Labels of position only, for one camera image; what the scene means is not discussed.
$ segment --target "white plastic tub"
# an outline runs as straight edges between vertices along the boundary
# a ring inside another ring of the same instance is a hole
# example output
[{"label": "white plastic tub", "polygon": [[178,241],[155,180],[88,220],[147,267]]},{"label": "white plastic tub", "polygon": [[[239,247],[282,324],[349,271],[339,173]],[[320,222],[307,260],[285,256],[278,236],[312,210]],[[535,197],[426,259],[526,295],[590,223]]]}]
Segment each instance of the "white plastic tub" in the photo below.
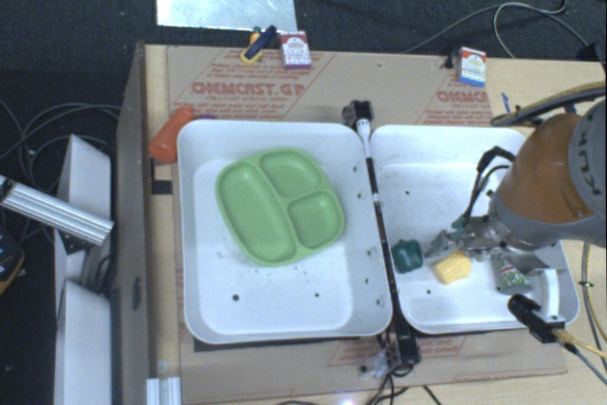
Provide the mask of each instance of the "white plastic tub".
[{"label": "white plastic tub", "polygon": [[[449,230],[467,207],[481,155],[495,145],[516,154],[523,142],[524,137],[510,129],[390,125],[377,129],[371,152],[390,246],[401,239],[416,239],[425,252],[438,232]],[[489,167],[505,162],[495,159]],[[487,189],[495,190],[504,173],[493,173]],[[487,207],[483,193],[472,215],[486,214]],[[579,300],[561,244],[536,254],[551,267],[566,271],[555,279],[531,277],[533,290],[528,296],[551,303],[568,322],[573,321]],[[397,273],[396,285],[403,315],[428,334],[523,327],[507,309],[509,296],[496,291],[489,260],[472,259],[470,276],[449,285],[441,284],[426,265]]]},{"label": "white plastic tub", "polygon": [[[281,267],[254,264],[236,245],[215,180],[245,156],[308,152],[341,202],[345,228],[319,253]],[[344,338],[380,333],[392,318],[365,157],[338,124],[197,120],[178,138],[185,317],[209,343]]]}]

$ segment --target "blue tape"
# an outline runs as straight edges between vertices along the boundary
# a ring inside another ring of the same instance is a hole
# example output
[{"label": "blue tape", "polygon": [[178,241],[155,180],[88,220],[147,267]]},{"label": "blue tape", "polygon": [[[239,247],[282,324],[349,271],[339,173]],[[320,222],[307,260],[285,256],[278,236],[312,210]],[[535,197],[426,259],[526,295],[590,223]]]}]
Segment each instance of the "blue tape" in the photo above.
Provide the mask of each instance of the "blue tape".
[{"label": "blue tape", "polygon": [[510,103],[508,102],[508,97],[504,92],[502,92],[502,100],[504,101],[504,108],[506,109],[507,113],[510,113]]},{"label": "blue tape", "polygon": [[485,86],[485,82],[479,82],[478,80],[473,80],[472,78],[462,77],[458,81],[460,83],[471,84],[472,86]]}]

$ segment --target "green divided plate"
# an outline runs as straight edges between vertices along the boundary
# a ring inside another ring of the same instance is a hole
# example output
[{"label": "green divided plate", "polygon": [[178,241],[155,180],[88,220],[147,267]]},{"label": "green divided plate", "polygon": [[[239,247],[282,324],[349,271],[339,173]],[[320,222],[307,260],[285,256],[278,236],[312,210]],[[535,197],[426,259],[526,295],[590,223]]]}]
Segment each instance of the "green divided plate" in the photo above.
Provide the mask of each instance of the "green divided plate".
[{"label": "green divided plate", "polygon": [[333,187],[300,149],[272,149],[231,163],[217,177],[215,195],[236,243],[259,265],[297,262],[343,231]]}]

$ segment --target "orange object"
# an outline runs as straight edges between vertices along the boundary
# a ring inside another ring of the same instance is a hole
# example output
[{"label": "orange object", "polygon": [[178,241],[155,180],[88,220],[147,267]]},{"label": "orange object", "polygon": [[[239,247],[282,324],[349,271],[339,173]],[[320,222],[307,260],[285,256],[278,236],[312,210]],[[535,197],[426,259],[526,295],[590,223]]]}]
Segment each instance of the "orange object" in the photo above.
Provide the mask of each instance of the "orange object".
[{"label": "orange object", "polygon": [[250,36],[248,37],[248,45],[252,45],[255,41],[257,41],[262,36],[262,29],[255,26],[255,29],[252,31]]},{"label": "orange object", "polygon": [[572,113],[555,115],[527,139],[497,190],[509,210],[550,224],[592,216],[569,174],[569,140],[579,120]]},{"label": "orange object", "polygon": [[150,154],[158,162],[171,164],[177,160],[177,136],[186,123],[193,120],[189,105],[178,108],[150,142]]}]

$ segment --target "cardboard sheet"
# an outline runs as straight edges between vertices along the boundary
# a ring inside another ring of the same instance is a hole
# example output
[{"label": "cardboard sheet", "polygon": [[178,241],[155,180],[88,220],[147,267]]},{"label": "cardboard sheet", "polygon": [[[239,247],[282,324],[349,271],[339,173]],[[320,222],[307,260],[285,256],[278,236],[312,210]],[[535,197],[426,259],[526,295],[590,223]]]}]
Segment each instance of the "cardboard sheet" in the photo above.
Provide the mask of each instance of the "cardboard sheet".
[{"label": "cardboard sheet", "polygon": [[[149,86],[148,90],[162,93],[167,90],[162,84],[168,80],[168,105],[160,110],[164,111],[163,117],[187,103],[197,115],[227,120],[339,121],[342,107],[351,100],[372,102],[375,127],[387,123],[487,125],[492,116],[485,88],[458,82],[456,70],[446,69],[440,57],[313,52],[313,67],[293,72],[282,68],[278,52],[267,51],[264,60],[251,67],[240,64],[239,53],[240,49],[217,47],[159,47],[155,62],[159,57],[164,60],[156,78],[160,87]],[[500,64],[508,60],[491,61],[487,60],[487,85],[512,76],[512,64]],[[512,63],[517,64],[517,80],[524,83],[525,69],[535,65]],[[598,74],[593,69],[588,72]],[[501,113],[504,107],[499,83],[492,89],[498,90],[492,93],[495,113]],[[519,102],[524,90],[522,86],[510,95]],[[548,93],[558,90],[553,87]],[[155,118],[150,122],[161,126],[163,121]],[[172,179],[174,188],[178,369],[183,402],[233,403],[375,389],[376,380],[359,374],[359,365],[379,350],[375,339],[228,347],[194,340],[183,320],[177,174],[171,176],[165,169],[157,168],[156,177]],[[422,363],[398,385],[534,377],[566,371],[560,348],[542,346],[526,331],[426,338],[420,344]]]}]

